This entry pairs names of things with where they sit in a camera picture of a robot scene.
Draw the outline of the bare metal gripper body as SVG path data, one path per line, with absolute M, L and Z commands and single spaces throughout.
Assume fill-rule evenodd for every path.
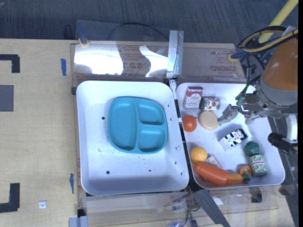
M 238 95 L 237 108 L 246 118 L 270 116 L 279 119 L 287 111 L 288 106 L 276 104 L 261 93 L 246 93 L 243 96 Z

